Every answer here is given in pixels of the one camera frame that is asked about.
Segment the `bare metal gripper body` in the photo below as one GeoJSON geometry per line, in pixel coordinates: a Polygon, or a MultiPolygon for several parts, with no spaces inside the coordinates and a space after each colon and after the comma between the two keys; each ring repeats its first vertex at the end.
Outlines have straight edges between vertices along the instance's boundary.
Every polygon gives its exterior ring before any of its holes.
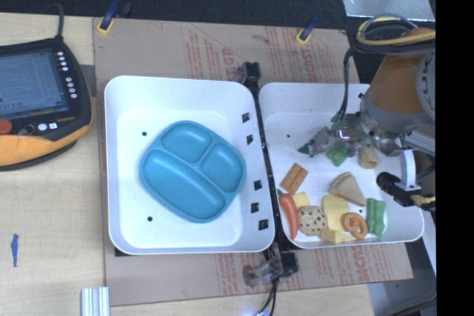
{"type": "Polygon", "coordinates": [[[345,141],[370,145],[386,156],[399,154],[404,148],[398,135],[386,131],[366,112],[346,114],[342,119],[338,137],[345,141]]]}

